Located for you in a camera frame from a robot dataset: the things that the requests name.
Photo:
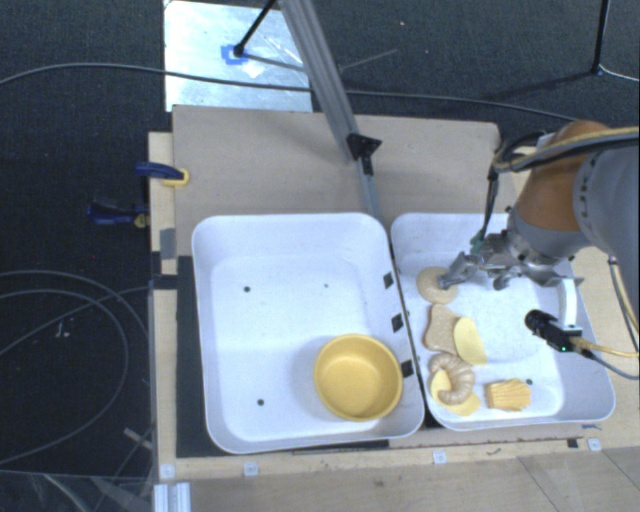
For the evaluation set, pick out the beige round biscuit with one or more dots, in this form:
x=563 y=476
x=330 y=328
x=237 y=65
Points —
x=429 y=292

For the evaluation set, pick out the beige bread slice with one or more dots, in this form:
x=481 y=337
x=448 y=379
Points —
x=440 y=330

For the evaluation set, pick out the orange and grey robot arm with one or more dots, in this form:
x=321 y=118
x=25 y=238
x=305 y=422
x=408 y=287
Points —
x=555 y=200

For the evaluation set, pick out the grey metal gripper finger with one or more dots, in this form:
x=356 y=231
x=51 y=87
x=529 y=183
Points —
x=506 y=279
x=462 y=267

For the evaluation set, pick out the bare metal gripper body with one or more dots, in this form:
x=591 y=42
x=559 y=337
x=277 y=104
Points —
x=505 y=252

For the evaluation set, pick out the brown cardboard board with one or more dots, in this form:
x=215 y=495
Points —
x=270 y=165

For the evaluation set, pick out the white plastic tray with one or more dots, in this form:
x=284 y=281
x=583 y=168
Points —
x=280 y=320
x=515 y=320

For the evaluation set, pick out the beige croissant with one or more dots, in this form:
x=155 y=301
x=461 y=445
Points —
x=460 y=382

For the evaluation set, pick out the yellow potato chip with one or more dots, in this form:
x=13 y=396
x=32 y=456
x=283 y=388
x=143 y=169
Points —
x=470 y=342
x=467 y=407

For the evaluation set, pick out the black cylinder on white bracket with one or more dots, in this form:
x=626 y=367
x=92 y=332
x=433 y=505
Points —
x=547 y=327

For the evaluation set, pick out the yellow ridged cake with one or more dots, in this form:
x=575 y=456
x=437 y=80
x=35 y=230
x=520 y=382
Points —
x=509 y=395

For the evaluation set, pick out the yellow bowl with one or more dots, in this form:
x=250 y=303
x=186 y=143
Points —
x=357 y=377

